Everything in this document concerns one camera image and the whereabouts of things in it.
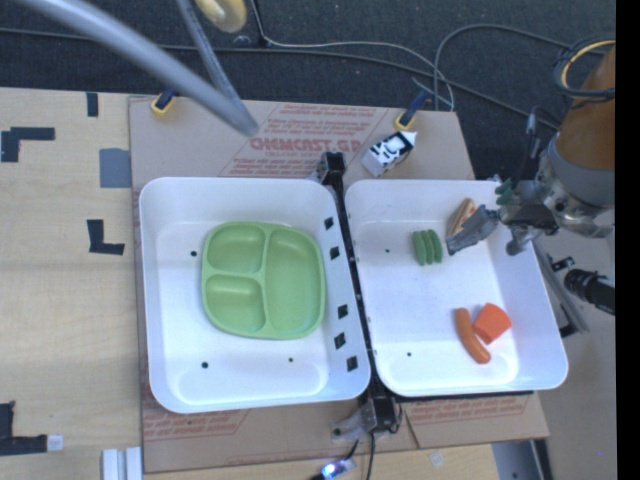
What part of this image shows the green divided plate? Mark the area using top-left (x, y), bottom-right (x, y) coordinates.
top-left (200, 220), bottom-right (327, 341)

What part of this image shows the orange toy sausage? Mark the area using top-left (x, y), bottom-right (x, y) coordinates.
top-left (453, 307), bottom-right (493, 366)

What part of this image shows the brown cardboard board red print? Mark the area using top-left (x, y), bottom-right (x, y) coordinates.
top-left (127, 95), bottom-right (551, 475)

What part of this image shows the white plastic tray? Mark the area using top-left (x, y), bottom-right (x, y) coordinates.
top-left (138, 175), bottom-right (373, 415)
top-left (344, 177), bottom-right (570, 398)

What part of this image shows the tan toy sandwich slice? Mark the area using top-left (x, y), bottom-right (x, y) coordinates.
top-left (445, 197), bottom-right (477, 238)

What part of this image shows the thin black rod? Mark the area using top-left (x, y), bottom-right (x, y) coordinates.
top-left (331, 180), bottom-right (390, 400)

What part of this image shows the green ridged toy pea pod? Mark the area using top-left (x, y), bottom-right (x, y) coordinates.
top-left (410, 228), bottom-right (445, 267)

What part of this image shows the orange cube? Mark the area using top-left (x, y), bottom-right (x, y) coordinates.
top-left (471, 302), bottom-right (513, 346)

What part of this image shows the black block with thin wires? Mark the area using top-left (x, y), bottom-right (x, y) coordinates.
top-left (368, 395), bottom-right (402, 435)
top-left (319, 150), bottom-right (348, 187)

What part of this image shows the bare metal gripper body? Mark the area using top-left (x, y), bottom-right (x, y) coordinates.
top-left (499, 180), bottom-right (616, 240)

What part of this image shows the black cylinder on white bracket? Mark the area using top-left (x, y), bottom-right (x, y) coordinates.
top-left (545, 254), bottom-right (617, 339)

